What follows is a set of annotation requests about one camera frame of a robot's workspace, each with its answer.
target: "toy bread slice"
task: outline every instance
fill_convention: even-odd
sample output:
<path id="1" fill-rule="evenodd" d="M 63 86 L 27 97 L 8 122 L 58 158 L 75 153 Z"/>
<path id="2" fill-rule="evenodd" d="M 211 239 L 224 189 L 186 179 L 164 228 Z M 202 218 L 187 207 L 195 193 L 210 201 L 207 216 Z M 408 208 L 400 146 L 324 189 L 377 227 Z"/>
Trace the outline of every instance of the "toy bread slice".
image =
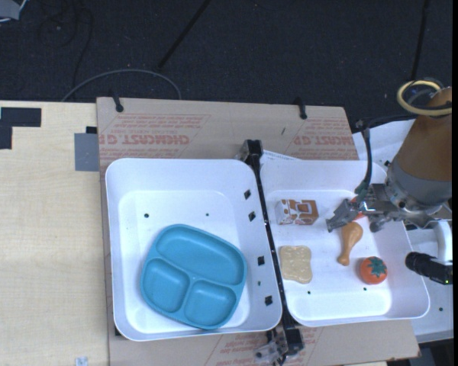
<path id="1" fill-rule="evenodd" d="M 283 246 L 279 250 L 283 279 L 307 284 L 312 280 L 311 250 L 307 246 Z"/>

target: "blue divided plate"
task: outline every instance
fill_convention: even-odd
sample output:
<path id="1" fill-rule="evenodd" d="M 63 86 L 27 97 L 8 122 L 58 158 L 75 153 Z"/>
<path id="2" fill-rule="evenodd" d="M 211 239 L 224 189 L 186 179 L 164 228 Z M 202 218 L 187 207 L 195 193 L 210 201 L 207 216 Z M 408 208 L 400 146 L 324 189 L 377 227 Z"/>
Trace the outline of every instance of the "blue divided plate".
<path id="1" fill-rule="evenodd" d="M 140 276 L 140 291 L 157 312 L 190 326 L 216 329 L 234 314 L 246 274 L 246 260 L 234 245 L 176 224 L 154 240 Z"/>

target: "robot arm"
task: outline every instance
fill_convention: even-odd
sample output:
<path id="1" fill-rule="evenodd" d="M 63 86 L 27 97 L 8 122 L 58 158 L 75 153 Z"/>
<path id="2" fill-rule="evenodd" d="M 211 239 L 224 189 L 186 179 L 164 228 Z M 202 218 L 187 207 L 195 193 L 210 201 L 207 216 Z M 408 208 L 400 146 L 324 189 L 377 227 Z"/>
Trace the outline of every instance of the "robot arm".
<path id="1" fill-rule="evenodd" d="M 403 99 L 404 92 L 416 85 L 429 85 L 435 90 L 434 96 L 420 108 L 411 106 Z M 448 206 L 452 197 L 451 91 L 451 87 L 441 88 L 434 82 L 426 81 L 409 82 L 399 89 L 399 104 L 418 116 L 389 164 L 383 184 L 369 183 L 371 151 L 368 142 L 369 171 L 355 190 L 356 198 L 343 200 L 334 211 L 334 216 L 326 220 L 329 232 L 362 214 L 368 217 L 369 228 L 373 233 L 379 232 L 391 220 L 404 221 L 405 225 L 421 229 L 442 230 L 438 234 L 445 237 L 438 238 L 440 248 L 443 246 L 442 250 L 451 250 L 451 233 L 444 231 L 450 230 L 449 222 L 452 220 L 452 211 Z M 431 264 L 419 263 L 425 260 L 432 263 L 437 259 L 416 252 L 413 254 L 406 259 L 410 269 L 440 283 L 453 283 L 452 265 L 451 269 L 447 267 L 440 275 L 428 275 L 422 267 L 430 267 Z M 452 260 L 452 257 L 447 261 L 441 260 L 440 270 L 449 266 Z"/>

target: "toy tomato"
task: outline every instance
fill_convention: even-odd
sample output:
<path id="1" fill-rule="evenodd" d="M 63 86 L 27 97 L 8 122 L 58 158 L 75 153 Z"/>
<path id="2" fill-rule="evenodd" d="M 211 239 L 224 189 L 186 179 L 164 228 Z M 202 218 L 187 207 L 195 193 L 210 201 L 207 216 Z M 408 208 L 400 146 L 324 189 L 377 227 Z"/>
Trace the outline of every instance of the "toy tomato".
<path id="1" fill-rule="evenodd" d="M 387 278 L 387 266 L 381 258 L 370 256 L 361 262 L 360 275 L 367 284 L 379 284 Z"/>

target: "toy chicken leg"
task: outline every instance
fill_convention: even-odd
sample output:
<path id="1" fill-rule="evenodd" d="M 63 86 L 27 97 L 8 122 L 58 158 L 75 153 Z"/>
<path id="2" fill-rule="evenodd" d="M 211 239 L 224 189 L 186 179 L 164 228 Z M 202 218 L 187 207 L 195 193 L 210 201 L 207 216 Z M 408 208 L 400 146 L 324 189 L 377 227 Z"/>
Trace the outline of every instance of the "toy chicken leg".
<path id="1" fill-rule="evenodd" d="M 358 223 L 351 221 L 341 228 L 341 237 L 343 239 L 343 245 L 341 255 L 337 258 L 337 261 L 342 265 L 350 264 L 350 253 L 351 249 L 361 240 L 363 235 L 363 228 Z"/>

